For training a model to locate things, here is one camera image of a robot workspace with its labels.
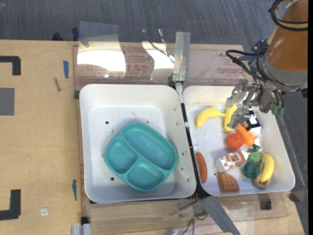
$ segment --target red tomato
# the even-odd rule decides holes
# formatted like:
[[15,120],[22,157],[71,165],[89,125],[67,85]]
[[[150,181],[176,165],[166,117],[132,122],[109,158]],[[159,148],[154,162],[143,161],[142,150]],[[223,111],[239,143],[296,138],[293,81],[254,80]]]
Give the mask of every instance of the red tomato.
[[231,149],[237,150],[244,144],[243,135],[239,133],[230,133],[227,136],[227,144]]

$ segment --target toy banana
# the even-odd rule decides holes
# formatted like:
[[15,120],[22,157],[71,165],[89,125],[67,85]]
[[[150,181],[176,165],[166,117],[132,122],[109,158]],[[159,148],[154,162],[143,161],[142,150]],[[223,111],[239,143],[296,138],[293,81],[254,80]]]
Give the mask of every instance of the toy banana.
[[217,117],[217,116],[222,116],[224,117],[224,129],[225,131],[231,131],[232,129],[229,128],[227,125],[230,122],[231,116],[237,109],[236,105],[234,104],[232,107],[227,108],[225,113],[220,112],[216,108],[207,108],[203,111],[201,111],[197,118],[196,118],[196,126],[200,127],[204,124],[205,121],[207,121],[211,117]]
[[260,175],[260,182],[262,183],[266,182],[268,179],[271,178],[275,167],[274,158],[270,154],[264,153],[263,161],[264,167]]

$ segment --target sausage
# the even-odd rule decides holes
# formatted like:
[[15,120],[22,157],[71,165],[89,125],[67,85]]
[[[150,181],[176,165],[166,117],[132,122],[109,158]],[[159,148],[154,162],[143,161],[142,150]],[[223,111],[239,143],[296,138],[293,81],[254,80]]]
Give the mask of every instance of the sausage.
[[200,152],[197,152],[195,154],[198,168],[199,168],[199,175],[200,175],[200,181],[201,183],[204,183],[207,178],[207,167],[206,167],[206,162],[204,160],[203,155]]

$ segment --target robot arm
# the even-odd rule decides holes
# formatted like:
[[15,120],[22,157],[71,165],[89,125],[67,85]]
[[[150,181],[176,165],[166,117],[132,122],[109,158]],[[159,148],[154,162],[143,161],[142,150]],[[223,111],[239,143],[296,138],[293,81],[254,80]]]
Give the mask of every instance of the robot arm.
[[[282,19],[278,16],[278,8],[288,2]],[[282,92],[306,90],[308,88],[308,8],[309,0],[275,0],[269,10],[277,29],[267,39],[267,47],[258,53],[245,53],[237,50],[228,50],[227,56],[248,74],[255,82],[248,84],[240,80],[232,91],[226,106],[242,101],[242,108],[233,114],[228,126],[235,128],[239,123],[250,118],[248,109],[259,106],[260,111],[283,115],[284,101]],[[253,73],[238,58],[231,55],[256,56],[258,72]]]

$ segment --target white tray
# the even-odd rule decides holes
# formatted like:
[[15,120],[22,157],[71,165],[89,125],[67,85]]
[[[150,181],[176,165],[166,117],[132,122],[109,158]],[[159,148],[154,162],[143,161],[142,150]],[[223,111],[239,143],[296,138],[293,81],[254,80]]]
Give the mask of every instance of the white tray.
[[244,176],[244,164],[242,164],[239,167],[226,171],[226,173],[234,176],[237,180],[240,191],[220,192],[217,181],[218,171],[214,165],[214,161],[220,156],[232,152],[225,141],[227,133],[223,132],[224,119],[222,117],[210,118],[201,127],[195,126],[195,119],[201,110],[209,106],[225,112],[226,99],[231,96],[233,89],[234,87],[190,86],[183,92],[193,148],[195,152],[202,153],[207,164],[207,181],[202,184],[202,187],[214,196],[291,190],[295,184],[295,177],[276,118],[271,113],[263,114],[258,108],[253,108],[261,124],[261,135],[260,138],[256,139],[256,144],[260,145],[265,153],[271,154],[275,161],[275,169],[271,182],[266,189],[258,188],[253,184],[251,179]]
[[[186,198],[196,189],[179,96],[163,85],[85,86],[80,91],[85,190],[96,203]],[[163,135],[177,150],[178,162],[156,190],[139,192],[106,165],[110,140],[127,124],[142,122]]]

